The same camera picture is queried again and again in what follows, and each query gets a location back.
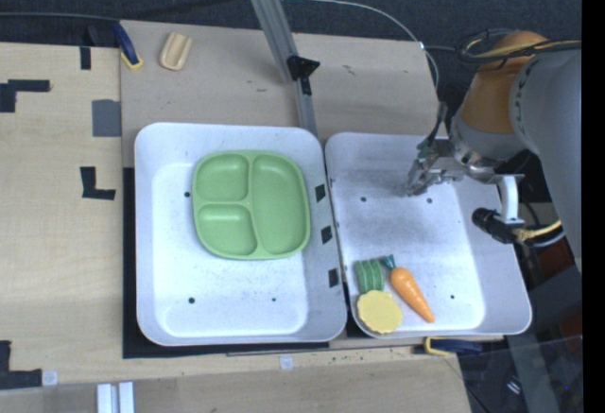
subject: yellow round toy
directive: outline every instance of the yellow round toy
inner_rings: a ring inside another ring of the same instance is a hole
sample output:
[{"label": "yellow round toy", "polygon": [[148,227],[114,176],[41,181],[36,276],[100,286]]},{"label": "yellow round toy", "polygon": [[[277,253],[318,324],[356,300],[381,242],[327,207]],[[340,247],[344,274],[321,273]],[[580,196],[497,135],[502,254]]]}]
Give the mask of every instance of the yellow round toy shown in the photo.
[{"label": "yellow round toy", "polygon": [[357,314],[369,329],[379,334],[392,333],[404,318],[395,299],[383,290],[371,290],[359,296]]}]

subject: metal pole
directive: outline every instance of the metal pole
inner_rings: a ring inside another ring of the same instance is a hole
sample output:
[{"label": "metal pole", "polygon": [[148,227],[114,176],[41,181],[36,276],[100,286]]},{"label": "metal pole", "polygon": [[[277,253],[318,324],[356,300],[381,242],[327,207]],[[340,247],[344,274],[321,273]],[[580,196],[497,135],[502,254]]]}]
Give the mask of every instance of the metal pole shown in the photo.
[{"label": "metal pole", "polygon": [[285,17],[284,8],[280,0],[251,0],[256,17],[265,32],[268,46],[277,63],[277,69],[285,82],[291,82],[296,96],[296,106],[299,115],[299,124],[317,135],[317,124],[313,110],[311,94],[305,92],[300,78],[291,76],[287,60],[298,56],[298,50],[292,32]]}]

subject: white cable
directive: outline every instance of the white cable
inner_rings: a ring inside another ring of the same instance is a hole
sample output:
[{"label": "white cable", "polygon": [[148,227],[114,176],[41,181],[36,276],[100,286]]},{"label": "white cable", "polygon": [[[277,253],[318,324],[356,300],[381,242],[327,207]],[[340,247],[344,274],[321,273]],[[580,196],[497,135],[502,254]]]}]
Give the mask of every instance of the white cable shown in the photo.
[{"label": "white cable", "polygon": [[535,249],[545,249],[546,247],[550,247],[552,244],[558,242],[565,236],[565,231],[561,231],[557,233],[556,236],[553,236],[549,240],[545,240],[544,242],[532,243],[531,246]]},{"label": "white cable", "polygon": [[378,13],[379,15],[382,15],[382,16],[388,18],[394,24],[396,24],[398,27],[400,27],[409,36],[409,38],[411,38],[414,42],[417,42],[420,44],[420,48],[423,50],[424,54],[426,55],[426,58],[431,63],[431,65],[433,66],[433,70],[435,71],[435,89],[437,89],[439,87],[439,68],[437,67],[437,63],[435,62],[435,59],[433,59],[433,56],[426,51],[423,43],[416,38],[416,36],[411,32],[411,30],[409,28],[407,28],[407,26],[402,24],[399,20],[397,20],[395,17],[389,15],[388,13],[386,13],[385,11],[383,11],[381,9],[375,9],[373,7],[369,7],[368,5],[362,5],[361,3],[354,3],[351,1],[342,1],[342,0],[301,0],[301,1],[313,1],[313,2],[318,2],[318,3],[332,3],[334,5],[343,5],[343,6],[355,7],[355,8],[359,8],[359,9],[368,9],[369,11],[373,11],[375,13]]}]

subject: small beige object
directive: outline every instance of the small beige object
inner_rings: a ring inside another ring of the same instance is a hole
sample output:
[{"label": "small beige object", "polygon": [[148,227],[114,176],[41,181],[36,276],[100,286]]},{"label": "small beige object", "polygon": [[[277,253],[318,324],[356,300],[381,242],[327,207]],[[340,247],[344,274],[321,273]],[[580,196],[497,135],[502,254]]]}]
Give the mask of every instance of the small beige object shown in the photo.
[{"label": "small beige object", "polygon": [[169,70],[181,70],[185,66],[193,40],[177,32],[170,32],[160,54],[160,65]]},{"label": "small beige object", "polygon": [[357,314],[364,324],[379,334],[392,333],[404,318],[395,299],[382,290],[371,290],[359,296]]}]

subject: blue clip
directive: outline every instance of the blue clip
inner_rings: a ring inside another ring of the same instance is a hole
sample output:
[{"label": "blue clip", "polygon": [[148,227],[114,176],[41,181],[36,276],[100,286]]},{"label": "blue clip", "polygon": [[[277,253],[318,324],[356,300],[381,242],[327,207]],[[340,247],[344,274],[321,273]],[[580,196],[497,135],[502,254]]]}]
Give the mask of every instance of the blue clip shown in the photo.
[{"label": "blue clip", "polygon": [[130,40],[129,34],[126,33],[126,30],[116,22],[112,25],[112,32],[113,36],[120,45],[120,49],[122,50],[120,55],[122,61],[129,67],[130,70],[138,70],[141,68],[143,65],[143,59],[141,59],[136,53],[134,45]]}]

